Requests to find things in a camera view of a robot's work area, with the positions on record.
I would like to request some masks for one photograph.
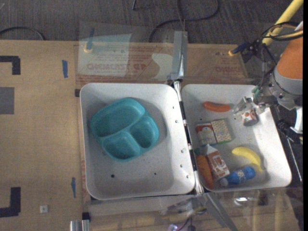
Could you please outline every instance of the blue toy bottle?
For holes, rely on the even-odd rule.
[[[219,182],[221,186],[226,187],[230,184],[240,184],[256,176],[255,170],[250,166],[238,169],[228,176],[222,178]]]

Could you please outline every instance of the clear plastic panel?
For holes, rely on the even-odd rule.
[[[95,200],[88,207],[93,229],[121,225],[124,231],[192,230],[189,226],[196,230],[304,230],[300,188]]]
[[[173,49],[174,30],[83,22],[79,34],[77,89],[93,82],[164,83],[169,80],[177,56]],[[188,44],[183,84],[251,84],[254,80],[248,78],[241,55],[228,54],[236,47]]]

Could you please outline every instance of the yellow banana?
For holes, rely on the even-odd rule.
[[[255,153],[254,151],[252,151],[251,149],[247,148],[247,147],[236,147],[232,150],[232,153],[237,155],[237,156],[244,156],[247,159],[250,160],[250,162],[252,164],[255,164],[257,166],[257,169],[259,172],[262,172],[262,168],[261,168],[261,159],[258,156],[257,153]]]

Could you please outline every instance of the teal divided plate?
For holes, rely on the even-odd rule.
[[[133,98],[120,99],[100,109],[92,116],[90,128],[104,151],[120,162],[147,152],[159,139],[157,124]]]

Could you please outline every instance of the gray square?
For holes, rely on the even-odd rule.
[[[0,87],[0,115],[14,114],[14,87]]]

